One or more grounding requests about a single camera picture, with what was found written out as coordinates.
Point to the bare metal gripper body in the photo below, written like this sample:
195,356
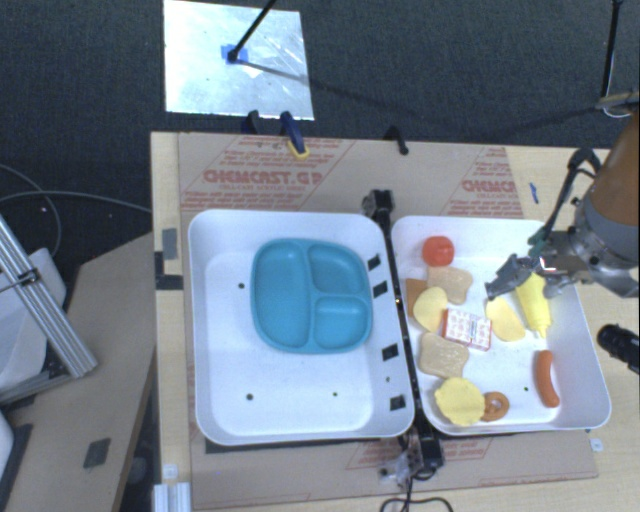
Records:
570,255

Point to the brown bread slice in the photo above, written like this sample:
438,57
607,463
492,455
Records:
412,295

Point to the black cylinder on white bracket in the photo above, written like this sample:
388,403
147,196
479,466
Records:
620,345

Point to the yellow wavy round biscuit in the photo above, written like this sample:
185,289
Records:
459,402

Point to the blue divided plate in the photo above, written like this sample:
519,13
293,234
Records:
285,300

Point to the beige toast slice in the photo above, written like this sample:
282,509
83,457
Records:
452,282
442,356

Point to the thin black rod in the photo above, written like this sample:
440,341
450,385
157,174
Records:
403,320

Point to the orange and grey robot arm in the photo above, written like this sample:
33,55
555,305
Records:
615,185

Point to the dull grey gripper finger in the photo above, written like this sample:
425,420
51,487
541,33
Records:
559,287
507,277

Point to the red tomato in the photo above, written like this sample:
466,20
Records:
437,251

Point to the brown cardboard board red print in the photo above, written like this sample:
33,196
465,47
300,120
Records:
435,170

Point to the red and white packet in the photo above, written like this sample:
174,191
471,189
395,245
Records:
467,330

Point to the white plastic tray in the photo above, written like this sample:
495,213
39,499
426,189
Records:
510,370
290,390

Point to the pale yellow cheese slice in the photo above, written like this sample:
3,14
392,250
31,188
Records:
505,322

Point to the yellow mustard bottle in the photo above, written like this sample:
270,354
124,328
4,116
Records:
534,305

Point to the brown pretzel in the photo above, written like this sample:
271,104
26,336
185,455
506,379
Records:
501,411

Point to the orange sausage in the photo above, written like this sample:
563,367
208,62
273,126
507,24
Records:
546,377

